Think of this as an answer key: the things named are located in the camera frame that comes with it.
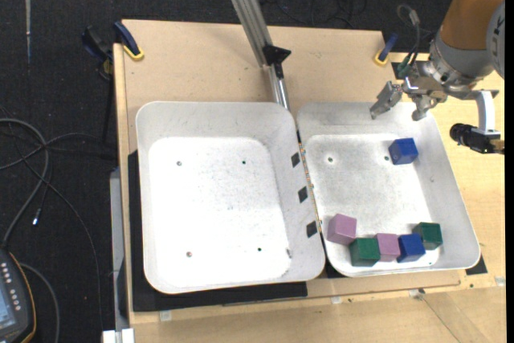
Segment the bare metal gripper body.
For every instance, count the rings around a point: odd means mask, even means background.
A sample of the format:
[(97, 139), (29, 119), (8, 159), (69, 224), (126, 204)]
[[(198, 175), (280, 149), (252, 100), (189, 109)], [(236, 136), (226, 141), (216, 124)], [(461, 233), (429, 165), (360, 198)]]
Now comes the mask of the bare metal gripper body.
[(415, 62), (400, 71), (402, 90), (413, 100), (443, 102), (449, 96), (465, 99), (479, 82), (447, 63)]

